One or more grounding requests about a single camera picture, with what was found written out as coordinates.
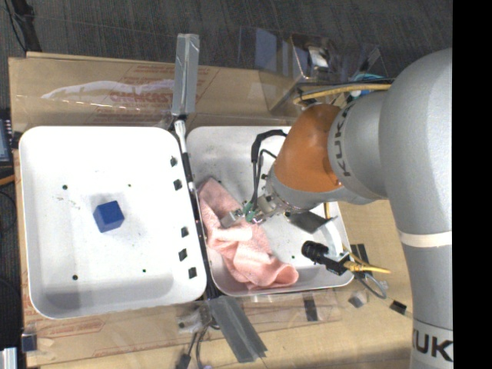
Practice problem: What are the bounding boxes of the pink cloth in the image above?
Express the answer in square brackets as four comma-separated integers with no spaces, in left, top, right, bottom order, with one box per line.
[197,178,300,291]

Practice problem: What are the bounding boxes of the black cylinder on white bracket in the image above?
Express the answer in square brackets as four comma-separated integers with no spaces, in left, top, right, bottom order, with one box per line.
[301,216,350,277]

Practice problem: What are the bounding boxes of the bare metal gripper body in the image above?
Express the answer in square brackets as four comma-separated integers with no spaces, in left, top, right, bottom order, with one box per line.
[240,194,288,225]

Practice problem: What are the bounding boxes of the white plastic tray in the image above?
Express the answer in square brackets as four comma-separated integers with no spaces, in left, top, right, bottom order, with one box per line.
[184,125,355,298]
[18,125,208,321]

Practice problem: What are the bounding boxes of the blue cube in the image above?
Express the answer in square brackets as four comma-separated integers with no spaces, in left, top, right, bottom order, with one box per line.
[92,200,126,234]

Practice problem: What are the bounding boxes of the brown cardboard board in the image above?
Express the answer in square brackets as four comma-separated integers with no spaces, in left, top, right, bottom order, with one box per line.
[8,51,414,369]

